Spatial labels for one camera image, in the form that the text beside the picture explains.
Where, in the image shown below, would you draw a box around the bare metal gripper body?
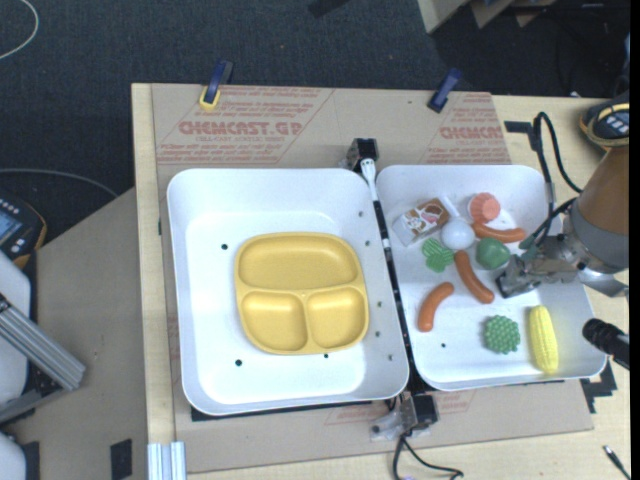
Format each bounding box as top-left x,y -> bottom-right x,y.
528,234 -> 587,285

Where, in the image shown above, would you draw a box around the green toy pepper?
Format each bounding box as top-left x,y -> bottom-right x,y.
474,237 -> 512,271

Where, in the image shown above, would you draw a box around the orange toy sausage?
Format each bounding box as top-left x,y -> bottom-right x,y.
472,221 -> 528,245
417,281 -> 456,334
453,249 -> 496,305

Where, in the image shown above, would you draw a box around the green toy grapes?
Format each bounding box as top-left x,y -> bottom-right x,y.
482,314 -> 522,356

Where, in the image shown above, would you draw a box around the yellow toy corn cob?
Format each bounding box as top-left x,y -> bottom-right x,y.
528,304 -> 560,375

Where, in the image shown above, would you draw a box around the white ball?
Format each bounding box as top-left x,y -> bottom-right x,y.
440,219 -> 476,251

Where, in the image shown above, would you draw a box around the green toy broccoli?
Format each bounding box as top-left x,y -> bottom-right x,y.
420,237 -> 456,274

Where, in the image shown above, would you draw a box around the white plastic tray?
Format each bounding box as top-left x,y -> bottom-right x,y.
374,164 -> 609,392
166,167 -> 411,416

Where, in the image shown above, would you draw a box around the small brown and white carton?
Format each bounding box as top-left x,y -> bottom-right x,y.
392,197 -> 450,247

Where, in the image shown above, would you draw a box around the thin black and white rod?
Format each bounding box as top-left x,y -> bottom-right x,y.
360,158 -> 417,395

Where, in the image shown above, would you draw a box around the yellow divided plate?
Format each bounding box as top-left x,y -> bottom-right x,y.
233,231 -> 372,356

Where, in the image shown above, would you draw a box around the brown cardboard board, red print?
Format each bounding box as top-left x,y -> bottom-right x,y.
149,83 -> 596,474

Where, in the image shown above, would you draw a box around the black cylinder on white bracket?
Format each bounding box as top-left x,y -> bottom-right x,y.
581,267 -> 630,371

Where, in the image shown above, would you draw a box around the black block with thin wires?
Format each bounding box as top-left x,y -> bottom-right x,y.
343,137 -> 382,170
371,391 -> 441,442

